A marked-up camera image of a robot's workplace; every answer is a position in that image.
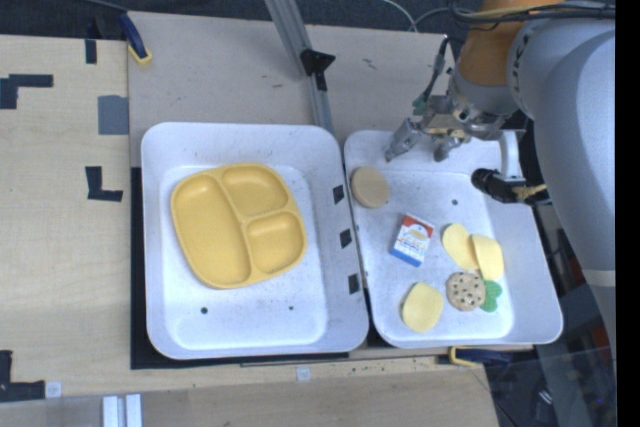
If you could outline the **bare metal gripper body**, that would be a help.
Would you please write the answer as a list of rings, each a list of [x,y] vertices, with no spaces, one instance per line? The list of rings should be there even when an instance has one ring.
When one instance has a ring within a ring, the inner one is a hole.
[[[505,115],[485,112],[464,97],[431,96],[419,122],[423,133],[458,139],[494,140],[500,136]]]

